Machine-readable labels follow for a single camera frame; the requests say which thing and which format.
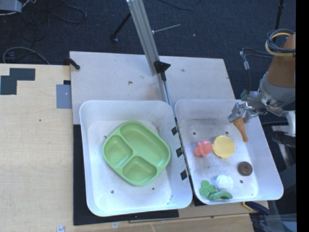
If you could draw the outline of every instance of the light wood surface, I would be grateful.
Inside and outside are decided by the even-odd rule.
[[[165,221],[73,226],[72,110],[56,108],[56,85],[70,80],[70,67],[0,64],[0,75],[10,68],[35,68],[36,76],[17,81],[17,95],[0,95],[1,232],[253,232],[239,203],[191,205]]]

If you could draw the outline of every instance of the orange toy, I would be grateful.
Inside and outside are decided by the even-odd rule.
[[[212,151],[212,144],[209,141],[202,141],[197,143],[197,147],[194,149],[196,156],[206,157]]]

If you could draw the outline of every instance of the green plate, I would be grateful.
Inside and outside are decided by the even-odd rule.
[[[152,182],[170,160],[169,146],[135,120],[119,126],[103,144],[102,153],[108,165],[134,186]]]

